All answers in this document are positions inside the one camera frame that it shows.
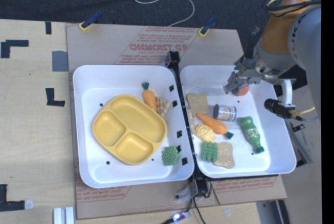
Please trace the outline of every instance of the black cable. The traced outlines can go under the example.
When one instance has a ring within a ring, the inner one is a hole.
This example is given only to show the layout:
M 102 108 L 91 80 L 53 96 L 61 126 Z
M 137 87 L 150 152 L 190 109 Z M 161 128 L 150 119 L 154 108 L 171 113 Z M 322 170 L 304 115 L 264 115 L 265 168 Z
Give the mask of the black cable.
M 197 212 L 198 212 L 198 214 L 199 214 L 199 217 L 201 218 L 201 220 L 202 220 L 203 224 L 206 224 L 206 223 L 205 223 L 205 221 L 204 221 L 204 219 L 203 219 L 203 217 L 202 217 L 202 215 L 201 215 L 201 213 L 200 213 L 200 211 L 199 211 L 199 209 L 198 209 L 198 207 L 197 207 L 197 204 L 196 204 L 195 198 L 193 198 L 193 200 L 194 200 L 194 205 L 195 205 L 195 208 L 197 209 Z
M 321 4 L 321 0 L 313 0 L 313 1 L 304 1 L 301 3 L 289 4 L 289 5 L 270 6 L 272 3 L 277 1 L 279 0 L 265 0 L 263 3 L 263 8 L 265 9 L 265 11 L 272 14 L 275 17 L 281 17 L 287 13 L 300 10 L 310 5 Z
M 303 122 L 312 122 L 312 121 L 318 120 L 319 117 L 317 116 L 315 118 L 307 119 L 307 118 L 302 118 L 300 116 L 296 116 L 295 119 L 298 121 L 303 121 Z
M 210 182 L 210 189 L 209 189 L 209 193 L 208 193 L 208 195 L 204 195 L 204 198 L 209 198 L 209 197 L 210 197 L 210 195 L 211 195 L 211 193 L 212 193 L 212 184 L 211 184 L 211 182 Z
M 254 47 L 256 43 L 259 41 L 261 34 L 262 34 L 262 31 L 257 26 L 251 29 L 249 37 L 248 37 L 248 43 L 244 51 L 244 55 L 240 58 L 241 62 L 244 60 L 244 58 L 251 59 L 253 57 Z
M 192 208 L 192 204 L 193 204 L 193 200 L 190 199 L 190 200 L 189 200 L 189 203 L 188 203 L 188 205 L 187 205 L 187 208 L 186 208 L 186 210 L 184 211 L 185 213 L 186 213 L 186 212 L 189 212 L 189 210 Z M 170 219 L 166 220 L 166 221 L 165 221 L 164 223 L 162 223 L 162 224 L 170 224 L 170 223 L 174 223 L 174 219 L 173 219 L 173 218 L 170 218 Z

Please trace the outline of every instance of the green bottle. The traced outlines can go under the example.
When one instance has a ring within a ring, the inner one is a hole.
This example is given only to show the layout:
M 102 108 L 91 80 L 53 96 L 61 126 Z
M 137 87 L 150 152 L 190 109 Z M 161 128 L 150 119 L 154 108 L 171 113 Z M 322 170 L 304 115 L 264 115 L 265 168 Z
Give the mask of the green bottle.
M 250 116 L 244 117 L 241 119 L 240 124 L 248 142 L 255 147 L 256 153 L 263 152 L 264 149 L 260 144 L 260 134 L 253 123 L 253 119 Z

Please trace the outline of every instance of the yellow plate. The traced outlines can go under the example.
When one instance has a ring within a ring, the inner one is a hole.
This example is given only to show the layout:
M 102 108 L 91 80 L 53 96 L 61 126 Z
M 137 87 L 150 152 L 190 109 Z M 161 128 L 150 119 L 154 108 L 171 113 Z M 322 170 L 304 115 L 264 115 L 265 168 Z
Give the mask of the yellow plate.
M 93 122 L 95 139 L 112 155 L 127 164 L 145 162 L 167 135 L 165 120 L 131 95 L 112 99 Z

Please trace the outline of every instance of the toy carrot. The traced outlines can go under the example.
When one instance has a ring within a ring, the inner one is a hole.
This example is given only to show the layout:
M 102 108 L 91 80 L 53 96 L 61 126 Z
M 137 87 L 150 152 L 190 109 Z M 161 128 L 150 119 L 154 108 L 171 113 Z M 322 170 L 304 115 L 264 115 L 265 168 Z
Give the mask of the toy carrot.
M 142 93 L 142 98 L 144 100 L 144 103 L 146 103 L 148 106 L 150 106 L 155 112 L 157 112 L 157 98 L 154 92 L 150 89 L 148 89 L 149 83 L 145 82 L 141 84 L 144 88 L 144 91 Z
M 211 127 L 213 131 L 216 132 L 217 134 L 226 134 L 228 132 L 225 124 L 223 124 L 219 120 L 216 120 L 212 117 L 209 117 L 201 113 L 197 113 L 196 115 L 199 119 L 201 119 L 204 122 L 204 124 Z

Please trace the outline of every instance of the metal can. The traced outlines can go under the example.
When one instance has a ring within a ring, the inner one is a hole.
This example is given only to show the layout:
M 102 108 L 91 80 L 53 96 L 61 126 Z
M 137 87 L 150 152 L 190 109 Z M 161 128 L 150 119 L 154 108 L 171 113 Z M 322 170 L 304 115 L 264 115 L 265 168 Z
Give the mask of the metal can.
M 223 121 L 234 121 L 236 117 L 236 107 L 216 104 L 213 107 L 213 118 Z

